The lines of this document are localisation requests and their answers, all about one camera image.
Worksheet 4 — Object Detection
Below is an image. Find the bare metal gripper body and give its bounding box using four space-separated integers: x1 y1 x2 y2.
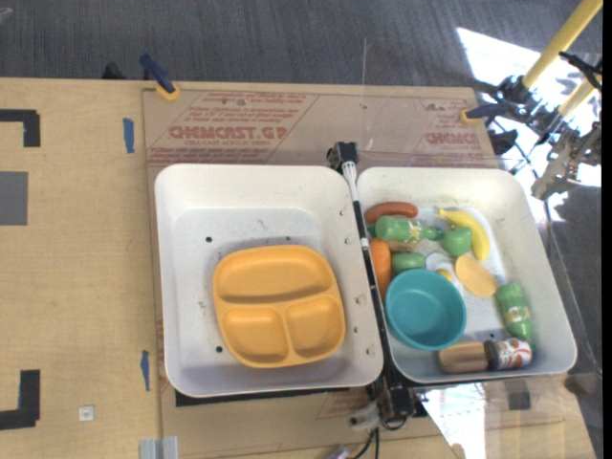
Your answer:
530 121 602 202

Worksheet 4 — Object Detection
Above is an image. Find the white plastic tray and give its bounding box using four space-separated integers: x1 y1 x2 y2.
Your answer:
153 163 385 399
356 165 579 385

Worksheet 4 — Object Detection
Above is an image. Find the yellow banana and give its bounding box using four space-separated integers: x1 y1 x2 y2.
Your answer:
437 207 492 263

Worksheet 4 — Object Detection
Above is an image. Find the green pepper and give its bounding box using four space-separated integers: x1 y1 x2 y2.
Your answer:
438 226 474 258

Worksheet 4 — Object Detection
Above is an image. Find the yellow oval chip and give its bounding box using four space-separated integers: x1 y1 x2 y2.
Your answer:
453 253 500 298

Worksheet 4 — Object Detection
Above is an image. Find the green bottle white yellow label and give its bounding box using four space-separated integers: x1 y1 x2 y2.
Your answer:
494 281 535 347

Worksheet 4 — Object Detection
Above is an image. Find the white fried egg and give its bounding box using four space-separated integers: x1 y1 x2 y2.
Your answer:
425 251 465 296

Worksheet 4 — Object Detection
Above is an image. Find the brown sausage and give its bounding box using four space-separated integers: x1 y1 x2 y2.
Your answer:
363 201 420 226

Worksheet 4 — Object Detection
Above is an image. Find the green rounded toy vegetable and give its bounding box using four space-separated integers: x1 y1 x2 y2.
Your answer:
390 251 426 275

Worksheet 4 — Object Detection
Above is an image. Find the red and white can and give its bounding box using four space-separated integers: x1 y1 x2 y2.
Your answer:
483 337 534 372

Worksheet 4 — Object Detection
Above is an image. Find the teal bowl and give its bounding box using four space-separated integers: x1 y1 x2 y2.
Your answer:
383 268 469 352

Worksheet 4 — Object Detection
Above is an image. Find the orange carrot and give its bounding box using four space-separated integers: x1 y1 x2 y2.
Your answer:
368 237 393 306

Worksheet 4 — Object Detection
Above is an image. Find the thin black and white rod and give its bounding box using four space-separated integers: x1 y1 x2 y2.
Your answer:
340 159 399 392

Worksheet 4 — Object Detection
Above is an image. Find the tan bread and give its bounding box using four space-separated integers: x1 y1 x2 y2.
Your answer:
436 340 491 376

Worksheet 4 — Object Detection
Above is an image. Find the brown cardboard board red print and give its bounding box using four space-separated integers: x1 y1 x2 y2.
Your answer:
142 81 601 459

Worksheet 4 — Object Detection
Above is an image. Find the orange divided plate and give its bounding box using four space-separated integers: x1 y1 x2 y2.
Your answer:
211 244 347 369

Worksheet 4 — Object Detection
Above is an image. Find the black block with thin wires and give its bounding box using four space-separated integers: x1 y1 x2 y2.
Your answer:
326 141 361 170
377 383 418 426

